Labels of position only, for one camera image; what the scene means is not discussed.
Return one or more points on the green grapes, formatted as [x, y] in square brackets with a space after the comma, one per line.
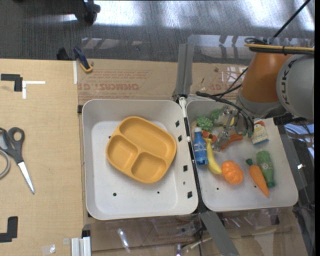
[204, 123]

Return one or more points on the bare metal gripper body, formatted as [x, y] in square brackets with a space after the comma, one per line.
[242, 123]

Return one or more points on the green toy bottle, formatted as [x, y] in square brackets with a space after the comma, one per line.
[266, 167]

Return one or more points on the orange divided plate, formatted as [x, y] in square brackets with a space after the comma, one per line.
[140, 140]

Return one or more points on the white and red carton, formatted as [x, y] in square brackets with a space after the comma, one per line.
[260, 133]

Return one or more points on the orange sausage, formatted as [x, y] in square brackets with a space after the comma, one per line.
[235, 138]

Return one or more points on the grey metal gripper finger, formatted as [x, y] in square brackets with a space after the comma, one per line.
[228, 117]
[221, 141]

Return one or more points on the yellow banana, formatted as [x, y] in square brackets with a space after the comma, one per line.
[213, 162]

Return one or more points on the orange carrot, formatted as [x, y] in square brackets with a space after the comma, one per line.
[258, 177]

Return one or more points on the red pizza slice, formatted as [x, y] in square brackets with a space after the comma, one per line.
[208, 136]

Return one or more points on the blue toy bottle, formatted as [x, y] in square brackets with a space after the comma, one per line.
[200, 150]

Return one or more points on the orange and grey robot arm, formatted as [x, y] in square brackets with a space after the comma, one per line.
[265, 80]

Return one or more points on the white plastic tray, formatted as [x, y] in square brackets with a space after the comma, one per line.
[237, 197]
[140, 200]

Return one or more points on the orange pumpkin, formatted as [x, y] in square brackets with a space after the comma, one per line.
[232, 172]

